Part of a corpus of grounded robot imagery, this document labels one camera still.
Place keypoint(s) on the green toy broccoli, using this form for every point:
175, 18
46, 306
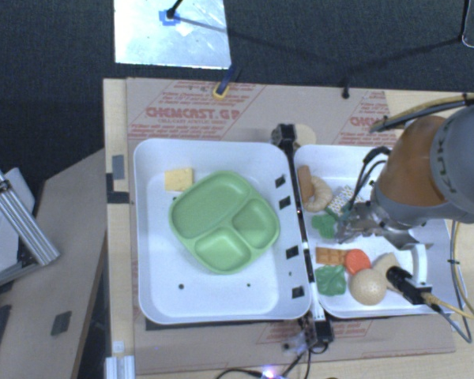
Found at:
324, 225

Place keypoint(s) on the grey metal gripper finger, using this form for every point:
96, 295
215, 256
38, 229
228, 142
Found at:
356, 236
341, 233

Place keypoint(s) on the green divided plate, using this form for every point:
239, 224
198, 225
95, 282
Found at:
217, 219

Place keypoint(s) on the white plastic tray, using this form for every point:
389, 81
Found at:
339, 156
162, 251

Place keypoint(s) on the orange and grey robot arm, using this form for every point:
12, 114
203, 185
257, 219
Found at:
426, 164

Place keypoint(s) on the orange toy biscuit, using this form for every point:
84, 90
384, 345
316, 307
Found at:
329, 256

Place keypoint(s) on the beige toy bread piece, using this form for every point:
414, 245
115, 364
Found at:
385, 263

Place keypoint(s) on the orange toy carrot slice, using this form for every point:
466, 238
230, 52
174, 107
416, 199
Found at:
357, 261

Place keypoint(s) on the thin black and white rod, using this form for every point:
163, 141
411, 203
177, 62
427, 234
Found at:
300, 211

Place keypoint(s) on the tan toy croissant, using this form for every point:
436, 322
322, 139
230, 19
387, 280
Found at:
322, 196

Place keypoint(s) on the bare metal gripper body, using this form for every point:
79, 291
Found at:
366, 219

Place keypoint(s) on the brown cardboard board red print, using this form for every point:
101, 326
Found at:
205, 113

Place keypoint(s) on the white patterned packet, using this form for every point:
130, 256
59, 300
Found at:
339, 199

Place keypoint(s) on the black cylinder on white bracket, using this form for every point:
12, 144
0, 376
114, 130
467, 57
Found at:
407, 282

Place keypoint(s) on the yellow square cracker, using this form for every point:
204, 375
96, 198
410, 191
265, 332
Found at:
177, 179

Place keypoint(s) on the brown toy sausage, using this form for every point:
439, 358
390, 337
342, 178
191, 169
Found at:
305, 184

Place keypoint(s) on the green toy lettuce leaf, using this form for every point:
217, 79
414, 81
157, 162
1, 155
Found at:
331, 280

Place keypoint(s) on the beige round toy bread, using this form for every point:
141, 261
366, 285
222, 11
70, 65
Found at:
366, 287

